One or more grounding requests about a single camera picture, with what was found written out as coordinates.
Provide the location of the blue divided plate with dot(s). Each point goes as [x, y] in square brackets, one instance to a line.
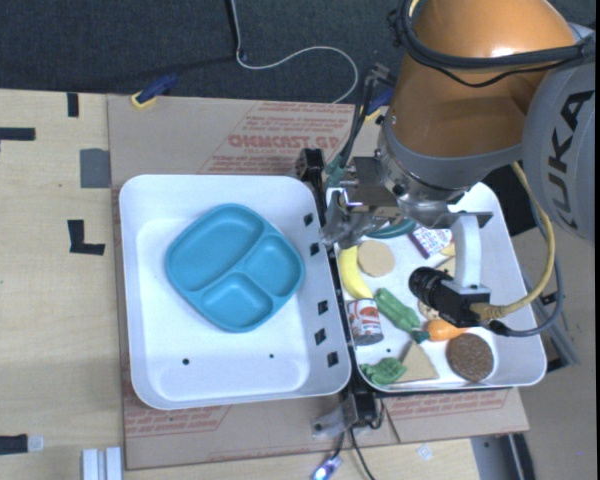
[220, 253]

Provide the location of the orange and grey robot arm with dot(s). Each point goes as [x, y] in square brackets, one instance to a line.
[460, 88]

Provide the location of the black cylinder on white bracket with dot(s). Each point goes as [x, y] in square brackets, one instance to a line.
[450, 295]

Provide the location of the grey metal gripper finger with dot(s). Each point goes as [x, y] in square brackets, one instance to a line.
[361, 228]
[334, 218]

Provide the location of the teal bowl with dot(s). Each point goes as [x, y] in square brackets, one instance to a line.
[397, 230]

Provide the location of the brown cardboard board red print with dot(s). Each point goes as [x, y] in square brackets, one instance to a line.
[190, 133]

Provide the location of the white plastic tray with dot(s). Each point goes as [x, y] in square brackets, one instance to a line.
[515, 353]
[220, 363]

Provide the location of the green bean pods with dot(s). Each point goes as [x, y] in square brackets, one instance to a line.
[396, 309]

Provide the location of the green broccoli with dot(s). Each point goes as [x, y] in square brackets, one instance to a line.
[382, 372]

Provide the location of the yellow pizza slice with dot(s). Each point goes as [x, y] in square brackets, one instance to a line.
[447, 267]

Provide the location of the orange carrot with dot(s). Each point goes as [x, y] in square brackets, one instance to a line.
[442, 330]

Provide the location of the brown round biscuit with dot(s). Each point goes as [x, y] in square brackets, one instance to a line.
[470, 358]

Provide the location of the red and white can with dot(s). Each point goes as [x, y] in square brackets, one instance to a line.
[366, 323]

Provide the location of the chocolate chip cookie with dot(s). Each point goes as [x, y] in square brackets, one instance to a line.
[426, 312]

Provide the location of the tan bread wedge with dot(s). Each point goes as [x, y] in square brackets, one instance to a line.
[419, 365]

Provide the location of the tan round biscuit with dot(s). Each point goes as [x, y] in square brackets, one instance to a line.
[376, 259]

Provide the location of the purple and white packet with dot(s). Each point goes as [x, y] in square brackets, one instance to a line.
[430, 240]

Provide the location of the yellow banana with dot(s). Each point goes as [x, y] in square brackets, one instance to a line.
[351, 273]

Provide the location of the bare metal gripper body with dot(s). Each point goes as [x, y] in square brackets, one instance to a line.
[375, 183]

